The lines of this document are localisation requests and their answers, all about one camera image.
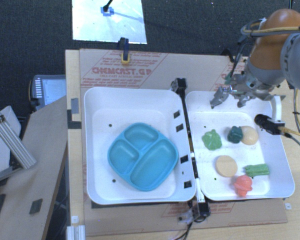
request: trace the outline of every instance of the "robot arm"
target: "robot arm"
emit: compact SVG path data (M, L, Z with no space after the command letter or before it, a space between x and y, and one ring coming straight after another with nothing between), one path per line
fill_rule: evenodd
M300 14L280 9L251 25L258 25L259 30L250 30L249 25L241 30L256 38L244 71L231 75L229 87L218 89L210 102L212 108L228 95L239 100L238 107L255 98L270 101L274 97L270 92L285 79L300 89Z

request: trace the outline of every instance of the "beige round toy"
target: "beige round toy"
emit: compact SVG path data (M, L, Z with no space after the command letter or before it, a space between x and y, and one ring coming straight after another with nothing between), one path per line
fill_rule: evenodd
M221 155L215 162L215 169L223 177L232 177L236 174L238 166L232 157Z
M259 136L257 131L251 126L241 126L243 138L241 142L246 145L254 145L257 143Z

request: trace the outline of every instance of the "red toy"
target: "red toy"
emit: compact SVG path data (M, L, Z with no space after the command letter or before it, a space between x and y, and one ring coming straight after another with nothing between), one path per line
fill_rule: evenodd
M234 187L240 197L245 197L248 191L252 190L252 179L247 175L242 175L236 178Z

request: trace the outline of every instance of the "blue divided plate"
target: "blue divided plate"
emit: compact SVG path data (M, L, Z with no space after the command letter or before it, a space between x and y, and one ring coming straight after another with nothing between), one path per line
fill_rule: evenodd
M169 139L141 122L126 128L107 154L115 172L141 191L157 188L172 172L178 157L178 150Z

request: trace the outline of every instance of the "protective paper film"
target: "protective paper film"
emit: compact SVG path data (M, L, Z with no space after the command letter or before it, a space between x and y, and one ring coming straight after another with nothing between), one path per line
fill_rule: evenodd
M141 0L113 0L107 12L103 6L109 0L72 0L73 39L147 44Z

